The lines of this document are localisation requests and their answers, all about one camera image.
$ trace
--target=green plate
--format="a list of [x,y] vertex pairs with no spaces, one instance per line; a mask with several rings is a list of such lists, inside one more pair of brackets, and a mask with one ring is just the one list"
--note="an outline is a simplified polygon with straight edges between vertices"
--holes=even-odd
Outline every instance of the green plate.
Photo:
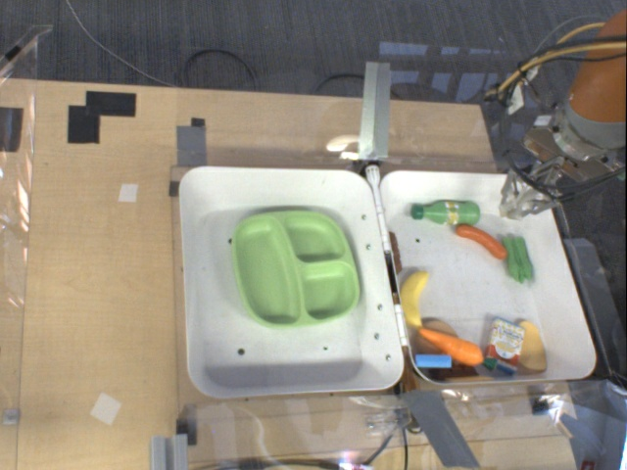
[[232,240],[244,306],[268,326],[326,322],[360,298],[353,253],[338,224],[311,211],[265,212],[241,221]]

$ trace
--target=gray carpet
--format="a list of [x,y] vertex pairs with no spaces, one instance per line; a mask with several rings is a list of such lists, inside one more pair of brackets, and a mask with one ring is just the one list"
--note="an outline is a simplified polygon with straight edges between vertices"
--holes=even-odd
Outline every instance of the gray carpet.
[[[394,96],[453,102],[478,102],[482,89],[560,23],[578,16],[588,17],[580,23],[604,20],[627,7],[626,0],[71,1],[106,46],[167,83],[360,96],[355,75],[366,61],[381,60],[392,65]],[[63,0],[0,0],[0,51],[33,24],[54,27],[41,43],[41,77],[153,84],[94,46]],[[206,48],[240,59],[207,53],[184,71],[187,59]],[[559,79],[568,68],[547,74]],[[343,75],[319,85],[334,73]],[[484,107],[489,126],[492,110]],[[624,182],[574,201],[567,211],[573,236],[598,246],[624,319]]]

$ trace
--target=green bottle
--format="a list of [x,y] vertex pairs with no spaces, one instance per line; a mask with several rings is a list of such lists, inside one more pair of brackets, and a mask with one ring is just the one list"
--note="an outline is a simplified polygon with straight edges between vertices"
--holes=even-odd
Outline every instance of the green bottle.
[[430,206],[411,205],[411,217],[426,217],[439,224],[475,224],[480,216],[481,210],[474,202],[440,200]]

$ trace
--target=yellow banana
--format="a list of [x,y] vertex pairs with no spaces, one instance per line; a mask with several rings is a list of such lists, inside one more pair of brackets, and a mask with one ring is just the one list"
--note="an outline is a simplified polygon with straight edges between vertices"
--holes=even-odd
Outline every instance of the yellow banana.
[[420,294],[427,285],[427,280],[429,280],[428,272],[415,271],[401,286],[401,306],[405,313],[405,320],[413,327],[422,327]]

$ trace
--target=yellow cable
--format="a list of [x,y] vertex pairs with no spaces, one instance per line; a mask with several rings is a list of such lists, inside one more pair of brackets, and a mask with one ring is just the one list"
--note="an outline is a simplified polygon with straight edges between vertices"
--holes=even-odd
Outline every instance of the yellow cable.
[[518,78],[520,78],[521,73],[525,71],[529,71],[532,68],[545,63],[548,60],[559,58],[561,56],[567,56],[569,54],[576,54],[579,52],[588,52],[588,51],[597,51],[597,50],[611,50],[611,49],[625,49],[627,48],[627,44],[625,42],[607,42],[607,43],[595,43],[591,45],[579,45],[568,47],[565,49],[561,49],[559,51],[548,52],[538,58],[531,59],[527,63],[525,63],[522,67],[520,67],[516,72],[514,72],[507,80],[505,80],[498,89],[496,89],[496,94],[500,94],[505,91],[513,82],[515,82]]
[[598,27],[604,27],[604,26],[605,26],[605,23],[584,24],[583,26],[576,27],[572,31],[569,31],[568,33],[566,33],[564,36],[560,38],[560,40],[557,41],[557,43],[564,43],[566,40],[572,38],[575,35],[578,35],[579,33],[583,33],[584,31],[588,31],[589,29],[596,29]]

